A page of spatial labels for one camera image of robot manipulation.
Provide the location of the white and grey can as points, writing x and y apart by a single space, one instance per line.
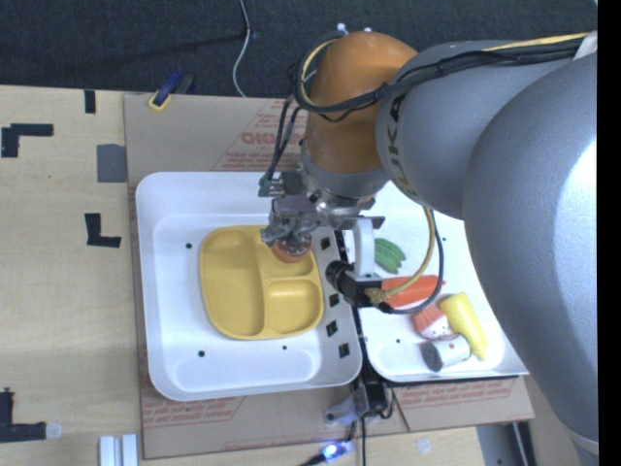
451 353

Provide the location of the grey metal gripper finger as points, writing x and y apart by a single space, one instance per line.
302 235
271 235

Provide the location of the white plastic tray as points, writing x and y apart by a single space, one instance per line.
402 359
174 279

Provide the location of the black cylinder on white bracket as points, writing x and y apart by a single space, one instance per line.
345 282

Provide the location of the green pea pods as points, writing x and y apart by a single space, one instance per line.
388 257

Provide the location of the yellow squeeze bottle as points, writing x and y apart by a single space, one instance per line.
466 321

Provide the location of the orange and white shrimp sushi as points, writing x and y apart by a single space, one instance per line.
432 323

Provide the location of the yellow divided plate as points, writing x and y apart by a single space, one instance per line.
233 284

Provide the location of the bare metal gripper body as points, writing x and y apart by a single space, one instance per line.
296 207

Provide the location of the brown doughnut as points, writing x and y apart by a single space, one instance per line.
292 254

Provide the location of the brown cardboard board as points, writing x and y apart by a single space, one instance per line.
194 134

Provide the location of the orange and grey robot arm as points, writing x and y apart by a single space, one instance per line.
509 173

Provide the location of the orange and white salmon sushi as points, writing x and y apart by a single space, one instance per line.
412 291

